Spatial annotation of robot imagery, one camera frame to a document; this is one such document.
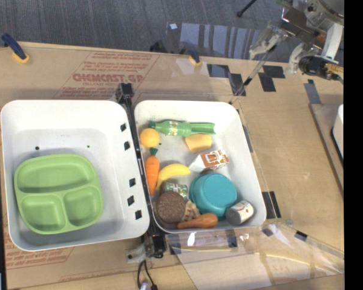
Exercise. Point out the orange carrot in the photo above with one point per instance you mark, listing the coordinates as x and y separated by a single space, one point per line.
152 171

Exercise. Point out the thin black rod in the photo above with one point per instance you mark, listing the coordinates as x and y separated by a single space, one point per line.
136 143

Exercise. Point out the green plastic bottle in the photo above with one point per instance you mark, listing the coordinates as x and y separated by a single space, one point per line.
175 128

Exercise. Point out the white small can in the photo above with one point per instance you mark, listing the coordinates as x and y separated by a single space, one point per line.
240 213

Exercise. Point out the white and brown carton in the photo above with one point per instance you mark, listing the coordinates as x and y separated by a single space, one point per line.
211 160

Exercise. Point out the brown cardboard board red print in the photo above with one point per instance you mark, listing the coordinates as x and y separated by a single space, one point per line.
290 150

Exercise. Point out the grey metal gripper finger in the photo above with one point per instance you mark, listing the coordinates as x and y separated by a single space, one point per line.
295 57
264 44

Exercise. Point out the brown chicken drumstick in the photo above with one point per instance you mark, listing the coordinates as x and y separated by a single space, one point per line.
202 221

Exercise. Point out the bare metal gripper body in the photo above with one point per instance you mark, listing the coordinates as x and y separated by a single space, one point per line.
302 26

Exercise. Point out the yellow toy bread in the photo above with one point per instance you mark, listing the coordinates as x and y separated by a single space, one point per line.
198 143

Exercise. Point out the green small can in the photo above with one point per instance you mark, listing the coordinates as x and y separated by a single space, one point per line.
175 188

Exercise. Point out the yellow banana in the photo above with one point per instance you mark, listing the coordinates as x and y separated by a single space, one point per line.
172 171

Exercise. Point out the orange toy fruit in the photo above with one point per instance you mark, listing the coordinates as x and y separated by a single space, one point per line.
149 137

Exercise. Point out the teal bowl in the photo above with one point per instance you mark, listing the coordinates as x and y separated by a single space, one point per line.
213 193

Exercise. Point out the green divided plate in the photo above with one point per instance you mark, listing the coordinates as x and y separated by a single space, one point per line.
56 192

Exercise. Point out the black cylinder on white bracket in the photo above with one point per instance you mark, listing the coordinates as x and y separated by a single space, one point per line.
313 65

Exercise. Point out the brown round biscuit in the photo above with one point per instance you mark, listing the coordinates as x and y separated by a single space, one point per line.
170 207

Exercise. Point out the white plastic tray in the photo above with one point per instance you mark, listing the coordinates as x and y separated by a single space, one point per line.
245 168
63 119

